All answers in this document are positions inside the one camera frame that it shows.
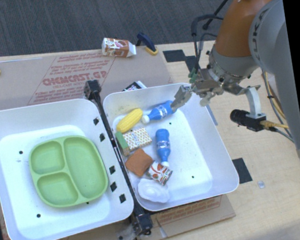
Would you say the brown cardboard board red print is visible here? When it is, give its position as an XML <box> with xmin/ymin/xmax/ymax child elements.
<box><xmin>0</xmin><ymin>23</ymin><xmax>241</xmax><ymax>240</ymax></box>

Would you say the green divided plate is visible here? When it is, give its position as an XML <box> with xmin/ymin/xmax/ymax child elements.
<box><xmin>25</xmin><ymin>130</ymin><xmax>112</xmax><ymax>213</ymax></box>

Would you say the black cylinder on white bracket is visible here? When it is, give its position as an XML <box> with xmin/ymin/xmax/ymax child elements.
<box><xmin>225</xmin><ymin>84</ymin><xmax>269</xmax><ymax>136</ymax></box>

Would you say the brown bread slice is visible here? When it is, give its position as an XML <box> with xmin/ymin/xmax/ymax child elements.
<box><xmin>122</xmin><ymin>146</ymin><xmax>157</xmax><ymax>180</ymax></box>

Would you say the blue bottle white cap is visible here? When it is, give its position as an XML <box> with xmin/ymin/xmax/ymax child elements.
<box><xmin>152</xmin><ymin>127</ymin><xmax>175</xmax><ymax>169</ymax></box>
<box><xmin>139</xmin><ymin>98</ymin><xmax>180</xmax><ymax>125</ymax></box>

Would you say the orange patterned carton green end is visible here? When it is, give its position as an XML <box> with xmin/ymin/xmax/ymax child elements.
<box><xmin>114</xmin><ymin>126</ymin><xmax>155</xmax><ymax>158</ymax></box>

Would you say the white can red print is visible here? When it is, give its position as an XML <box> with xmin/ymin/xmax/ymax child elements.
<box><xmin>145</xmin><ymin>159</ymin><xmax>176</xmax><ymax>189</ymax></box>

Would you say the white plastic tray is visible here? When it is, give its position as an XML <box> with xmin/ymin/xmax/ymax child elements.
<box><xmin>0</xmin><ymin>92</ymin><xmax>139</xmax><ymax>240</ymax></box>
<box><xmin>100</xmin><ymin>75</ymin><xmax>243</xmax><ymax>218</ymax></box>

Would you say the white fried egg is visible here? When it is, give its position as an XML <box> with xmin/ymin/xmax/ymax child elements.
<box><xmin>135</xmin><ymin>173</ymin><xmax>172</xmax><ymax>208</ymax></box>

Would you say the yellow corn cob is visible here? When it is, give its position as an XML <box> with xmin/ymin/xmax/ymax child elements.
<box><xmin>113</xmin><ymin>107</ymin><xmax>147</xmax><ymax>135</ymax></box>

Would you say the black and white packet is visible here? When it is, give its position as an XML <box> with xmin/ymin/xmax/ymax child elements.
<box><xmin>120</xmin><ymin>79</ymin><xmax>148</xmax><ymax>93</ymax></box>

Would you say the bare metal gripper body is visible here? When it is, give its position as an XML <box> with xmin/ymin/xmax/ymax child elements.
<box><xmin>188</xmin><ymin>59</ymin><xmax>237</xmax><ymax>99</ymax></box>

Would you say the brown and white milk carton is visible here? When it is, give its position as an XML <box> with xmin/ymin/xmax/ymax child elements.
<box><xmin>99</xmin><ymin>32</ymin><xmax>138</xmax><ymax>62</ymax></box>

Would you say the black block with thin wires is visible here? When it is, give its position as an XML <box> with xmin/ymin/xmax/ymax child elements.
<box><xmin>113</xmin><ymin>211</ymin><xmax>156</xmax><ymax>240</ymax></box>
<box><xmin>81</xmin><ymin>78</ymin><xmax>104</xmax><ymax>101</ymax></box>

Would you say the thin black rod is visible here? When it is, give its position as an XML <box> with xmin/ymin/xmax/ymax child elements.
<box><xmin>93</xmin><ymin>88</ymin><xmax>142</xmax><ymax>222</ymax></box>

